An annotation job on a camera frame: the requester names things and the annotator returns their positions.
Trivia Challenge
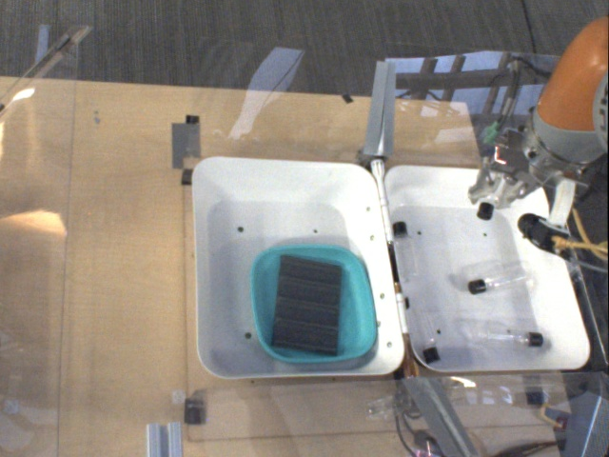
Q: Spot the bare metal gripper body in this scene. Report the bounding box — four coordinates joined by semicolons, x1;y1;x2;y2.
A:
481;129;587;198

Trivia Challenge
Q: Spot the white plastic tray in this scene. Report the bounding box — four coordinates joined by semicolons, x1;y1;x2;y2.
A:
190;155;406;381
383;164;593;375

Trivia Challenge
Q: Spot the teal bowl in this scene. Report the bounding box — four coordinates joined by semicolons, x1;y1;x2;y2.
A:
249;244;380;365

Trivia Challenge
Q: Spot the dark grey ribbed block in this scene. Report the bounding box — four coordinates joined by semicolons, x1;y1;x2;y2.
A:
270;253;344;357

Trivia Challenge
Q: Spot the black cylinder on white bracket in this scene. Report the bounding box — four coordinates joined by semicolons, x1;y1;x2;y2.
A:
517;178;578;257

